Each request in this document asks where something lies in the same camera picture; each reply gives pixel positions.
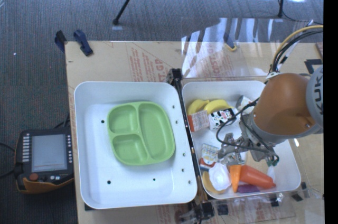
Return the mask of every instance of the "transparent plastic sheet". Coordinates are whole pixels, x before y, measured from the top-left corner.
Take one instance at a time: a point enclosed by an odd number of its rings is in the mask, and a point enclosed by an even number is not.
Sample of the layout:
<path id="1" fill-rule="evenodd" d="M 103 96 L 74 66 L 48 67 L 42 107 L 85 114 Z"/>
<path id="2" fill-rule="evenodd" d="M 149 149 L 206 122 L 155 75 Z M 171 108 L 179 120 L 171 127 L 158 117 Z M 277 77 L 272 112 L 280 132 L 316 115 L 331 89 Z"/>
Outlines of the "transparent plastic sheet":
<path id="1" fill-rule="evenodd" d="M 189 20 L 182 19 L 183 86 L 198 81 L 265 82 L 280 43 L 308 24 L 275 18 L 216 18 L 200 29 L 191 28 Z M 297 56 L 290 55 L 281 72 L 308 73 L 306 61 L 313 58 L 303 51 L 313 52 L 318 41 L 323 40 L 309 37 L 299 43 Z M 318 176 L 324 174 L 323 134 L 289 142 L 301 174 L 296 190 L 224 200 L 209 197 L 214 217 L 203 223 L 324 223 L 324 176 Z M 198 207 L 199 197 L 193 204 Z M 195 209 L 182 214 L 180 220 L 184 224 L 201 221 Z"/>

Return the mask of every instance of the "red button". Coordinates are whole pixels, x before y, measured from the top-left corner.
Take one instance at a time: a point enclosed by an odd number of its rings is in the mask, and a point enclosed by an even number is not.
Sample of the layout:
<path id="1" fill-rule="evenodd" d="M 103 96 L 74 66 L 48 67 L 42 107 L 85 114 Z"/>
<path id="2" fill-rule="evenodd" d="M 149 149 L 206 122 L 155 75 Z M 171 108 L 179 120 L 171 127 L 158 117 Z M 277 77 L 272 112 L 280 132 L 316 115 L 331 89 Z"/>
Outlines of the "red button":
<path id="1" fill-rule="evenodd" d="M 37 173 L 31 173 L 29 178 L 31 181 L 37 181 L 39 178 L 39 175 Z"/>

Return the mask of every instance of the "gray floor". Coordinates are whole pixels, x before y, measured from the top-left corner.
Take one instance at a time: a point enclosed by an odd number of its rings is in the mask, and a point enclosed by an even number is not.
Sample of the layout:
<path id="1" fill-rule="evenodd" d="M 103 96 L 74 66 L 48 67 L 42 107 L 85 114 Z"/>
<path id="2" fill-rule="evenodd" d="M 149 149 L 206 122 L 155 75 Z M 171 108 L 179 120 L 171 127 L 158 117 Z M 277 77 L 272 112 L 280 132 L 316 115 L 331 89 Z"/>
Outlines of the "gray floor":
<path id="1" fill-rule="evenodd" d="M 54 42 L 59 30 L 69 41 L 77 29 L 88 40 L 181 41 L 195 33 L 203 40 L 202 32 L 224 18 L 256 18 L 268 26 L 279 19 L 280 10 L 280 0 L 130 0 L 113 25 L 124 1 L 0 0 L 0 142 L 15 147 L 21 131 L 53 128 L 65 119 L 64 54 Z M 324 0 L 283 3 L 285 24 L 324 23 Z M 282 41 L 295 27 L 275 27 L 265 40 Z M 218 39 L 224 30 L 208 39 Z M 252 41 L 251 35 L 245 35 L 241 40 Z M 304 41 L 323 41 L 323 34 Z M 0 173 L 9 171 L 13 163 L 13 152 L 1 146 Z M 12 174 L 0 183 L 2 223 L 77 223 L 72 184 L 47 194 L 22 195 Z"/>

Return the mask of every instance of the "banana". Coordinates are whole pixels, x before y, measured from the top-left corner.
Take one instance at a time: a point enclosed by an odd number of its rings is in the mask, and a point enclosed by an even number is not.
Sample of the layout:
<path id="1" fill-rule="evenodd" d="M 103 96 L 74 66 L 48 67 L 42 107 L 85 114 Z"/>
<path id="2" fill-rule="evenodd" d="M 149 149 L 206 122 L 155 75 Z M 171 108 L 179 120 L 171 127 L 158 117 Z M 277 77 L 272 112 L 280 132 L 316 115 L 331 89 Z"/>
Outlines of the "banana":
<path id="1" fill-rule="evenodd" d="M 196 99 L 194 100 L 189 106 L 188 109 L 186 110 L 187 115 L 194 114 L 202 108 L 207 105 L 210 101 L 209 100 L 202 100 L 202 99 Z"/>
<path id="2" fill-rule="evenodd" d="M 213 112 L 228 109 L 228 108 L 233 108 L 233 107 L 231 107 L 224 99 L 216 99 L 206 104 L 203 109 L 206 110 L 206 112 L 209 115 Z"/>

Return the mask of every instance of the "divided green plate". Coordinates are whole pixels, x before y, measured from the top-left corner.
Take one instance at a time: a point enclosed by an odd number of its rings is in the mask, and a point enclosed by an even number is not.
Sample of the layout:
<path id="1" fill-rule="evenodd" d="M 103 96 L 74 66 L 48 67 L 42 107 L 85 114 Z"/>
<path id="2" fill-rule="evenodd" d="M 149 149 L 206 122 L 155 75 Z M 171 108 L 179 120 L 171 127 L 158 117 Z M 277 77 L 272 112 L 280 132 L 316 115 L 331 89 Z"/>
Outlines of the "divided green plate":
<path id="1" fill-rule="evenodd" d="M 169 159 L 175 152 L 168 115 L 154 102 L 115 106 L 108 113 L 107 125 L 112 151 L 124 164 L 154 164 Z"/>

